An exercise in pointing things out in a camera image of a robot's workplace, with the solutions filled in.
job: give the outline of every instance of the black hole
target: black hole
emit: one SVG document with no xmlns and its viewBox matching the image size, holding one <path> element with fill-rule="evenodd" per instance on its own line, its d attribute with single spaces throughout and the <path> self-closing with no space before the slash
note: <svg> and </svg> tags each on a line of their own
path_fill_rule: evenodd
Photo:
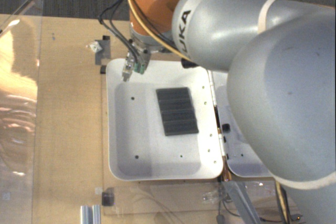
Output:
<svg viewBox="0 0 336 224">
<path fill-rule="evenodd" d="M 222 125 L 223 133 L 229 133 L 231 131 L 230 124 L 225 123 Z"/>
</svg>

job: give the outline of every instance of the black object in bin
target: black object in bin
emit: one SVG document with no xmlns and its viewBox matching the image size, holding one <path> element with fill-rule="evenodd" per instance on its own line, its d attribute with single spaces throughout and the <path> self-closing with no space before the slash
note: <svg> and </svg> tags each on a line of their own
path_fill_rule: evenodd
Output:
<svg viewBox="0 0 336 224">
<path fill-rule="evenodd" d="M 198 133 L 189 88 L 157 89 L 156 95 L 166 136 Z"/>
</svg>

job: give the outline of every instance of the white plastic tray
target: white plastic tray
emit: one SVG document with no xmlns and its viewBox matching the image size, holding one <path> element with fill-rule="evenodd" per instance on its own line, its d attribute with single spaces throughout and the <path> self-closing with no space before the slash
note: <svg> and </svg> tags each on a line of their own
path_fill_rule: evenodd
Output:
<svg viewBox="0 0 336 224">
<path fill-rule="evenodd" d="M 109 166 L 121 180 L 210 179 L 223 169 L 207 71 L 151 61 L 123 82 L 124 59 L 107 66 Z M 165 136 L 156 89 L 188 87 L 199 133 Z"/>
</svg>

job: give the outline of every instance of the white stripe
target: white stripe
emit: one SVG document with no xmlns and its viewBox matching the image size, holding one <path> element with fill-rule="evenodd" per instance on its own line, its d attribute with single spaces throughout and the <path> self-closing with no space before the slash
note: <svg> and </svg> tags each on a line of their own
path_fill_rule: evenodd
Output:
<svg viewBox="0 0 336 224">
<path fill-rule="evenodd" d="M 267 12 L 269 8 L 271 7 L 271 5 L 274 3 L 274 1 L 275 0 L 267 0 L 260 10 L 259 18 L 258 18 L 258 34 L 266 30 Z"/>
<path fill-rule="evenodd" d="M 302 182 L 287 180 L 273 174 L 272 177 L 274 177 L 277 182 L 284 186 L 301 190 L 319 189 L 336 183 L 336 172 L 333 172 L 330 175 L 317 180 Z"/>
</svg>

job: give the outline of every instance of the robotic arm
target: robotic arm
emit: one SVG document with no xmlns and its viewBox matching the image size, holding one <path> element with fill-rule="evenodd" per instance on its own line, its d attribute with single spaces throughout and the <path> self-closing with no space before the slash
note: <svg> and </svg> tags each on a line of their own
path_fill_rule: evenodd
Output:
<svg viewBox="0 0 336 224">
<path fill-rule="evenodd" d="M 152 53 L 171 51 L 228 72 L 246 140 L 307 223 L 335 223 L 335 10 L 288 0 L 128 2 L 142 71 Z"/>
</svg>

